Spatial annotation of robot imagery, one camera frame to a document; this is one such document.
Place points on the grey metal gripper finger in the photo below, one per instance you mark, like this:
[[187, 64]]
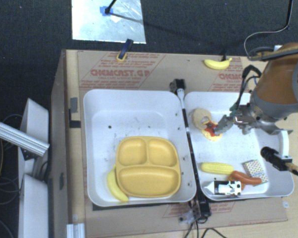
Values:
[[228, 127], [222, 123]]

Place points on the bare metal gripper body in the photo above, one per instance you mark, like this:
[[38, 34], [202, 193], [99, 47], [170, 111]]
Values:
[[248, 120]]

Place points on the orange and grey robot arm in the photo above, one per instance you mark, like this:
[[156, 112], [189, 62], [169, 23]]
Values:
[[275, 88]]

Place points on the yellow and red pizza slice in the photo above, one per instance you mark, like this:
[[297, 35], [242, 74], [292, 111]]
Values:
[[209, 134]]

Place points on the white plastic tray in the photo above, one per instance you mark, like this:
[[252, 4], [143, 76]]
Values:
[[241, 147], [129, 118]]

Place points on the beige biscuit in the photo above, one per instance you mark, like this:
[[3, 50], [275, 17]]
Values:
[[197, 116]]

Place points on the thin black and white rod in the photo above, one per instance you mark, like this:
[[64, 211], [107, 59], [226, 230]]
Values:
[[188, 135]]

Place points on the yellow corn cob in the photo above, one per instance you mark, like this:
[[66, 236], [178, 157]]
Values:
[[217, 168]]

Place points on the yellow patterned carton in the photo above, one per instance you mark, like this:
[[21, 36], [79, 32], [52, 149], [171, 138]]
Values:
[[255, 168]]

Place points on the orange sausage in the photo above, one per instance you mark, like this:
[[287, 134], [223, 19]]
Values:
[[245, 178]]

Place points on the yellow banana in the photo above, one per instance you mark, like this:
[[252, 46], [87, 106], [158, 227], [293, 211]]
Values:
[[113, 185], [217, 64]]

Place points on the yellow divided plate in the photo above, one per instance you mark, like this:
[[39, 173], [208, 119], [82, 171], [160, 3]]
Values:
[[146, 167]]

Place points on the brown cardboard board red print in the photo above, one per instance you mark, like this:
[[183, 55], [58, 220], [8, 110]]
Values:
[[144, 71]]

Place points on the black cylinder on white bracket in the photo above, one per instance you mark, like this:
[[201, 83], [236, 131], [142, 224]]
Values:
[[273, 156]]

